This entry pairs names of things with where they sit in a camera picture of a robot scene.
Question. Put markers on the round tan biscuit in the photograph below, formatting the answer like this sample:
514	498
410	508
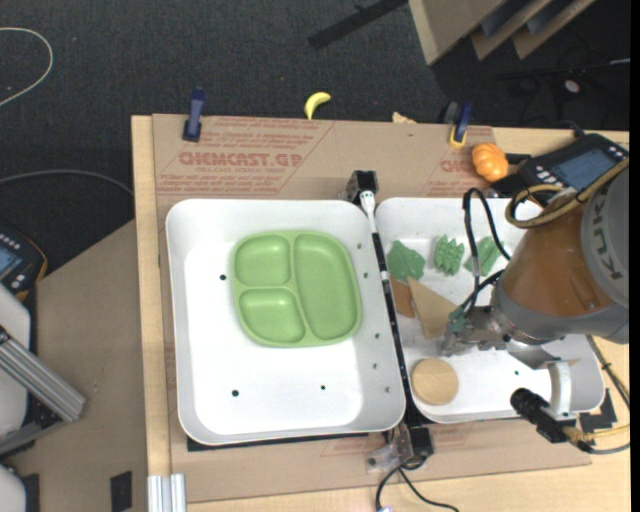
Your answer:
435	381

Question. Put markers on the brown cardboard board, red print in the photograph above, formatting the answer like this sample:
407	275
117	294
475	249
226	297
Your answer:
300	165

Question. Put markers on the green ridged toy vegetable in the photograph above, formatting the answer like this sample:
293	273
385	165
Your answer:
487	255
448	254

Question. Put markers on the green lettuce leaf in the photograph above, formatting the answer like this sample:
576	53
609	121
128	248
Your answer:
405	260

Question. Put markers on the thin black and white rod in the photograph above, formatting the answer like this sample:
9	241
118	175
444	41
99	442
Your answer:
384	265

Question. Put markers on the tan triangular toy slice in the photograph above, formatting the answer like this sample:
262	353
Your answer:
430	307

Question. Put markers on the black cylinder on white bracket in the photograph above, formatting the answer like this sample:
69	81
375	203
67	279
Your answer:
559	390

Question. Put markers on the orange toy pumpkin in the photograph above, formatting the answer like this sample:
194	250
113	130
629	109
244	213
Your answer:
490	161

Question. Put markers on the small tan toy bread piece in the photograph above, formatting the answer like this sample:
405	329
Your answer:
402	118

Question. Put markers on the green divided plate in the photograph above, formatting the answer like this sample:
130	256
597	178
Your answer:
320	280

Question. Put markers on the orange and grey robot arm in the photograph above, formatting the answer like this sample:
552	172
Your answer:
555	260

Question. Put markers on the brown toy bread slice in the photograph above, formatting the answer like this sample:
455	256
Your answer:
401	300

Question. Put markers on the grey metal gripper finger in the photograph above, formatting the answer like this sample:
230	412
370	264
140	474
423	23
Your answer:
489	345
451	345

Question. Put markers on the yellow banana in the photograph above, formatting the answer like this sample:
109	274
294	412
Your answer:
315	102

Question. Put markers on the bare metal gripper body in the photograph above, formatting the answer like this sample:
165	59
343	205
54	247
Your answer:
482	327

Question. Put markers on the white plastic tray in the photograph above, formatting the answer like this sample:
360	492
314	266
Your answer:
280	380
480	390

